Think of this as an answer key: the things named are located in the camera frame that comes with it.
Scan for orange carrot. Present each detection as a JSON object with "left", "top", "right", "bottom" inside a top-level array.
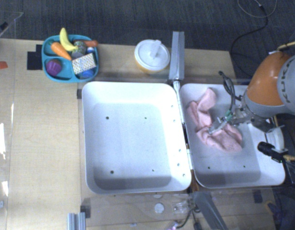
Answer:
[{"left": 50, "top": 41, "right": 72, "bottom": 61}]

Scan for clear plastic bottle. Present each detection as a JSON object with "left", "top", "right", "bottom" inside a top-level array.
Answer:
[{"left": 172, "top": 200, "right": 194, "bottom": 216}]

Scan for purple grapes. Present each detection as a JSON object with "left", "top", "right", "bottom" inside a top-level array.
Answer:
[{"left": 46, "top": 58, "right": 63, "bottom": 78}]

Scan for pink cloth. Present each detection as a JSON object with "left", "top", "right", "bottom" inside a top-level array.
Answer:
[{"left": 185, "top": 87, "right": 243, "bottom": 153}]

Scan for yellow container with white lid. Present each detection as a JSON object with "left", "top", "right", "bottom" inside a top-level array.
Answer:
[{"left": 134, "top": 39, "right": 171, "bottom": 75}]

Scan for thin black and white rod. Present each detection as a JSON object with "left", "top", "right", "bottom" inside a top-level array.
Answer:
[{"left": 173, "top": 80, "right": 194, "bottom": 170}]

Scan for blue divided plate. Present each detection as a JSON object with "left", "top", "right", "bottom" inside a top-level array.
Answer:
[{"left": 41, "top": 34, "right": 100, "bottom": 84}]

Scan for white plastic tray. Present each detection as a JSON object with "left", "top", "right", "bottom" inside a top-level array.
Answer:
[
  {"left": 81, "top": 81, "right": 192, "bottom": 196},
  {"left": 179, "top": 83, "right": 286, "bottom": 189}
]

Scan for orange sausage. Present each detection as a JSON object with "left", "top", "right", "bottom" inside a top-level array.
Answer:
[{"left": 83, "top": 39, "right": 99, "bottom": 48}]

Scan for black cylinder on white bracket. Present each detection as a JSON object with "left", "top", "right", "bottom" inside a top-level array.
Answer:
[{"left": 257, "top": 126, "right": 289, "bottom": 164}]

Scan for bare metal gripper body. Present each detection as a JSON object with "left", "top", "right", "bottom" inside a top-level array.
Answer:
[{"left": 223, "top": 106, "right": 256, "bottom": 127}]

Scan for yellow banana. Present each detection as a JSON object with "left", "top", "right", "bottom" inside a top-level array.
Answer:
[{"left": 59, "top": 27, "right": 79, "bottom": 52}]

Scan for small grey can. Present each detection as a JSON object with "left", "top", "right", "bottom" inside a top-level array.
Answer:
[{"left": 71, "top": 40, "right": 87, "bottom": 59}]

